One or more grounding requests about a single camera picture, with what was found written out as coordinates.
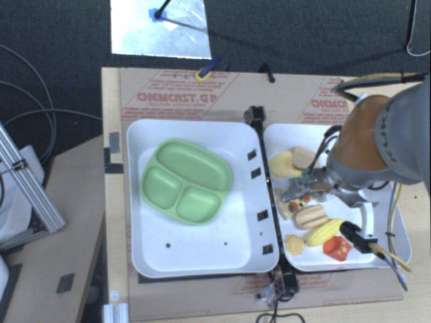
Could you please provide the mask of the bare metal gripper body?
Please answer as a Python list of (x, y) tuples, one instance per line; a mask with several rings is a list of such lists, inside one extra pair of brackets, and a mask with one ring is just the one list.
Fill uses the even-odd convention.
[(367, 200), (360, 194), (360, 188), (348, 184), (329, 168), (314, 168), (303, 171), (300, 183), (309, 193), (335, 195), (348, 207), (359, 207)]

